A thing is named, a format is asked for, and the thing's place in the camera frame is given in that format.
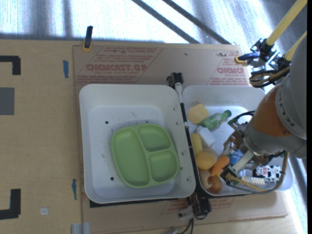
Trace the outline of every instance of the plastic bottle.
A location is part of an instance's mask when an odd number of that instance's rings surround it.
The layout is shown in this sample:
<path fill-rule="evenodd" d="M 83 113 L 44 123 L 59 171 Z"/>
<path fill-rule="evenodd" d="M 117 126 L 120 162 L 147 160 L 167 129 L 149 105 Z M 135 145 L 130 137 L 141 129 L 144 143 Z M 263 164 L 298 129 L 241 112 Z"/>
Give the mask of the plastic bottle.
<path fill-rule="evenodd" d="M 216 113 L 201 121 L 200 125 L 207 127 L 209 130 L 219 126 L 226 118 L 232 115 L 230 110 L 223 113 Z"/>

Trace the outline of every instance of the yellow tube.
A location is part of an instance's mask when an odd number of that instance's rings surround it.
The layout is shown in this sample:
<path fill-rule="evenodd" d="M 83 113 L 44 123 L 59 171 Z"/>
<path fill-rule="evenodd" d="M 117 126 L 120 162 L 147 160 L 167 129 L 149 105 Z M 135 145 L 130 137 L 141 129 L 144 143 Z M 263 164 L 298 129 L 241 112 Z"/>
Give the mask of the yellow tube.
<path fill-rule="evenodd" d="M 287 29 L 290 23 L 295 19 L 303 7 L 307 4 L 308 0 L 297 0 L 287 14 L 284 16 L 282 21 L 273 30 L 270 36 L 267 38 L 266 43 L 269 46 L 273 46 L 275 41 L 280 37 L 280 35 Z"/>
<path fill-rule="evenodd" d="M 285 59 L 286 61 L 291 61 L 291 60 L 292 60 L 293 54 L 294 54 L 294 52 L 295 52 L 297 46 L 298 46 L 299 43 L 302 41 L 302 39 L 303 39 L 304 37 L 306 37 L 306 35 L 307 35 L 307 31 L 298 39 L 298 41 L 290 48 L 290 50 L 287 51 L 287 53 L 284 55 L 284 59 Z"/>

